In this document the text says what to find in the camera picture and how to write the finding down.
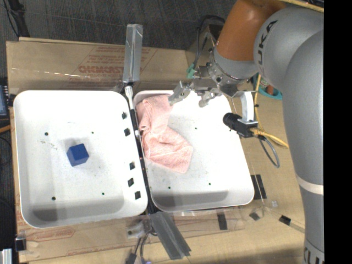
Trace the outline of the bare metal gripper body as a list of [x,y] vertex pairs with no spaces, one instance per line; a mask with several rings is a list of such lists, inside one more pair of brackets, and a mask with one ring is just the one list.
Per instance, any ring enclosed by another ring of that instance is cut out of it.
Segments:
[[208,63],[201,66],[191,63],[189,75],[192,76],[190,85],[195,91],[234,97],[239,86],[249,78],[249,63]]

